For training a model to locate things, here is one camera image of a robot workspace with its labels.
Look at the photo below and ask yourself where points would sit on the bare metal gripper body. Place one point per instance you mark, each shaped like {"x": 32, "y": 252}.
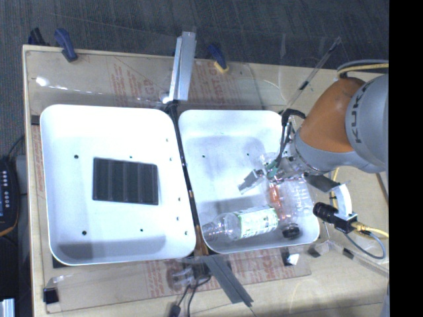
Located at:
{"x": 291, "y": 167}

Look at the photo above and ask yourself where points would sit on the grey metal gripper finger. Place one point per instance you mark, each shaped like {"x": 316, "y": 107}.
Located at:
{"x": 246, "y": 185}
{"x": 255, "y": 175}

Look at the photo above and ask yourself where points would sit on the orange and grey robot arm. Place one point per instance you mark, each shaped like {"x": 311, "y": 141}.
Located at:
{"x": 333, "y": 124}

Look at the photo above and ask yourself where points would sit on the clear bottle with orange label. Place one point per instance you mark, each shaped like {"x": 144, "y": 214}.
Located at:
{"x": 292, "y": 200}

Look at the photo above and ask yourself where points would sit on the clear bottle with green label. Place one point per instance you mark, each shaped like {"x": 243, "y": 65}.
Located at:
{"x": 254, "y": 222}

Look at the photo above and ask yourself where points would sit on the white plastic tray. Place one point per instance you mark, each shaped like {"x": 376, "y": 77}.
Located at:
{"x": 99, "y": 127}
{"x": 215, "y": 130}

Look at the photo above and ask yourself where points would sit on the black ribbed rectangular pad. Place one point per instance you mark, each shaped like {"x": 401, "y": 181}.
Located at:
{"x": 125, "y": 181}

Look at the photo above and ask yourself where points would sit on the brown cardboard board red print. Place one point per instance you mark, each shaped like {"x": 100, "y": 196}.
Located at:
{"x": 132, "y": 78}

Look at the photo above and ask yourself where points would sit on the black cylinder on white bracket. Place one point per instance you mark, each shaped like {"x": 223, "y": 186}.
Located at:
{"x": 333, "y": 217}

